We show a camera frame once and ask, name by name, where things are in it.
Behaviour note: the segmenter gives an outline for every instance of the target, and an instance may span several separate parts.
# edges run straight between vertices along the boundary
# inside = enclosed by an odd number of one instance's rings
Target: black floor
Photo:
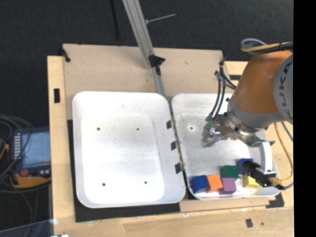
[[[294,0],[139,0],[154,47],[220,49],[228,60],[247,61],[244,38],[266,43],[293,40]],[[121,0],[0,0],[0,114],[34,126],[48,125],[48,55],[63,43],[130,45],[136,41]],[[49,218],[48,191],[27,194],[37,221]],[[27,224],[22,196],[0,193],[0,230]]]

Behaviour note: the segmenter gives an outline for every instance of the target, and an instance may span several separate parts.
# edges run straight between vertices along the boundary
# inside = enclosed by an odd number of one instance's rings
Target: metal pole
[[[139,0],[122,0],[129,22],[132,26],[136,41],[141,50],[142,56],[144,58],[146,67],[151,68],[149,57],[154,55],[154,49],[152,41],[150,39],[145,18],[142,9],[139,4]],[[154,73],[154,80],[157,92],[165,96],[161,75],[157,74],[155,69],[152,69]]]

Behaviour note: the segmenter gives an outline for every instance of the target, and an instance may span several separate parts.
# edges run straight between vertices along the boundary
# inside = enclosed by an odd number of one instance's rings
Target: red button
[[[29,171],[27,169],[22,169],[20,172],[21,176],[27,177],[29,175]]]

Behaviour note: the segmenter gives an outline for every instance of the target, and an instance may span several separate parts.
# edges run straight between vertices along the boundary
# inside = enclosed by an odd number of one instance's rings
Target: green block
[[[235,180],[238,179],[238,169],[235,165],[225,165],[220,169],[221,177],[231,177]]]

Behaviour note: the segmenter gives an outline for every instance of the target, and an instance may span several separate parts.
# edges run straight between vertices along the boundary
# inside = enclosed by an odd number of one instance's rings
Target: black clamp
[[[149,62],[150,65],[153,67],[155,67],[156,69],[156,74],[157,75],[161,75],[161,71],[160,71],[160,65],[165,61],[166,59],[155,56],[155,55],[150,55],[149,56]]]

